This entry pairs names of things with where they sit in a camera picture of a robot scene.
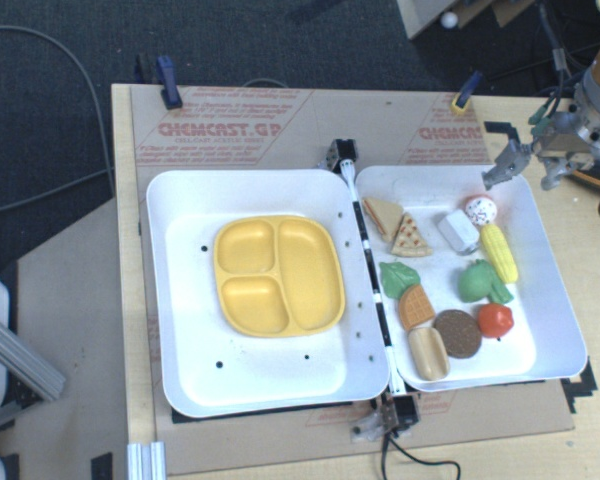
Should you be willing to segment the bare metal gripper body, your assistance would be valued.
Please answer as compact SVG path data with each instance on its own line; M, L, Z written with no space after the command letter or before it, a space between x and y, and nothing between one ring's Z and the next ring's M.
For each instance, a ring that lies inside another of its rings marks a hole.
M596 116L554 115L532 129L533 152L539 158L571 162L600 161L600 119Z

